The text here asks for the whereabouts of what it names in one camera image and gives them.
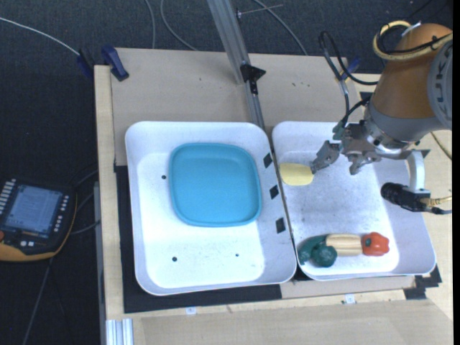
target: green toy vegetable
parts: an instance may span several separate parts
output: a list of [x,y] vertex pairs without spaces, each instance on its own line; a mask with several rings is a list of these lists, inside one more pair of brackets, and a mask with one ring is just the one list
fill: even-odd
[[330,267],[337,258],[334,247],[326,246],[327,235],[313,236],[298,247],[299,263],[304,265],[310,259],[322,267]]
[[337,251],[334,247],[319,244],[311,252],[311,259],[321,267],[330,267],[337,259]]

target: metal pole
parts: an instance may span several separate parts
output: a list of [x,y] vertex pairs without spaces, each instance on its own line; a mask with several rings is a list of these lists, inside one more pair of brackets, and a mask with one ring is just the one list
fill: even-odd
[[[224,49],[229,56],[230,64],[233,68],[236,82],[243,84],[241,67],[244,64],[250,65],[249,55],[242,32],[239,28],[239,23],[236,18],[236,12],[231,5],[230,0],[207,0],[209,8],[216,23],[218,33],[221,37]],[[257,93],[251,90],[249,81],[246,80],[245,93],[247,104],[252,122],[261,128],[265,128],[264,119],[262,118],[262,110],[260,109],[259,97]]]

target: yellow sponge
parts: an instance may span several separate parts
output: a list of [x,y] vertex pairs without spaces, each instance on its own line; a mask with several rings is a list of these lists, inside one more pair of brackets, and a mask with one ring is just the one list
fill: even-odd
[[284,162],[280,164],[281,179],[288,185],[308,185],[313,181],[313,173],[308,166]]

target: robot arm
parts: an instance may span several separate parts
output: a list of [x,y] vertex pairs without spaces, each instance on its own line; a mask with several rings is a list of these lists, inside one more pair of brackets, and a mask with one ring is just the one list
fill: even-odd
[[[378,36],[395,25],[408,29],[393,53],[383,52]],[[423,188],[423,157],[427,152],[409,147],[429,132],[452,130],[453,34],[438,24],[411,27],[393,22],[374,39],[374,51],[389,61],[370,101],[364,103],[364,118],[359,123],[339,123],[333,130],[337,142],[324,142],[311,169],[318,172],[340,154],[351,162],[352,175],[383,157],[407,160],[410,186],[388,183],[382,196],[410,211],[426,211],[424,201],[430,193]]]

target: blue plastic plate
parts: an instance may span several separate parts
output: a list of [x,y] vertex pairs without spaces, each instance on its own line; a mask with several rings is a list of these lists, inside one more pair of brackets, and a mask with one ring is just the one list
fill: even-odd
[[171,153],[169,181],[173,208],[190,225],[244,225],[262,210],[255,162],[240,147],[183,144]]

